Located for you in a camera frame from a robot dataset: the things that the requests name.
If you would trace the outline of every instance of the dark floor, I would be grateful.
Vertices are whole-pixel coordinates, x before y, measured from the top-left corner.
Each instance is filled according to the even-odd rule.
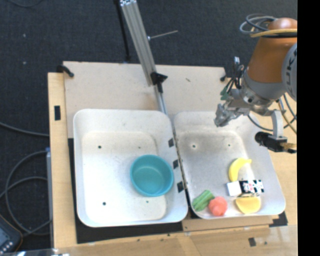
[[[15,1],[32,5],[39,0]],[[263,13],[298,19],[298,0],[138,0],[138,4],[149,36],[179,31],[151,40],[156,64],[227,67],[227,72],[234,56],[246,65],[256,45],[257,39],[239,32],[247,15]],[[128,39],[131,62],[138,63],[130,36]],[[32,7],[0,0],[0,122],[48,134],[48,72],[55,72],[63,61],[124,60],[113,0],[42,0]],[[0,193],[20,160],[49,146],[48,137],[0,127]],[[10,184],[32,176],[47,176],[44,154],[23,162]],[[27,229],[48,220],[45,181],[19,184],[8,195],[17,222]],[[4,197],[0,198],[0,214],[18,228]],[[48,226],[40,230],[47,231]],[[48,235],[30,235],[20,250],[49,247]]]

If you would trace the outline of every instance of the black clip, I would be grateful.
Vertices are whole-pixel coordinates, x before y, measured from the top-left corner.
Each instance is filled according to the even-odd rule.
[[[290,154],[297,153],[297,151],[292,148],[285,149],[283,147],[283,144],[287,143],[286,137],[282,139],[279,139],[279,138],[277,139],[277,138],[273,138],[272,134],[270,133],[259,131],[255,135],[254,139],[256,142],[259,143],[260,146],[264,146],[268,148],[268,150],[271,150],[273,152],[287,152]]]
[[[163,93],[164,90],[162,88],[162,83],[168,78],[166,75],[164,74],[159,74],[157,72],[152,72],[151,73],[151,79],[152,79],[152,83],[153,85],[157,85],[158,88],[158,92],[159,93]]]
[[[56,72],[58,72],[58,73],[66,72],[66,73],[69,75],[69,77],[71,77],[71,78],[73,78],[73,77],[75,76],[75,74],[72,73],[72,72],[69,70],[69,68],[67,68],[65,65],[58,65],[58,66],[56,67]]]

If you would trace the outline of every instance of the small box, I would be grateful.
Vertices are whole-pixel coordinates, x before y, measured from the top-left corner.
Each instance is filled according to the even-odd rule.
[[[265,191],[260,179],[237,180],[226,185],[231,197],[258,197]]]

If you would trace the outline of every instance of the yellow banana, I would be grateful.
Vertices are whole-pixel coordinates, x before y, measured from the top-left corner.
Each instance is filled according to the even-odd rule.
[[[237,158],[234,160],[229,167],[229,179],[231,182],[235,182],[238,180],[238,173],[242,166],[245,164],[250,164],[252,162],[251,159],[245,159],[243,157]]]

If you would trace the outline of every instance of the toy cucumber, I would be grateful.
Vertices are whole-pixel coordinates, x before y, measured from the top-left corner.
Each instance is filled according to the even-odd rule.
[[[202,211],[208,206],[210,200],[214,198],[214,195],[209,190],[205,190],[192,201],[192,207],[196,212]]]

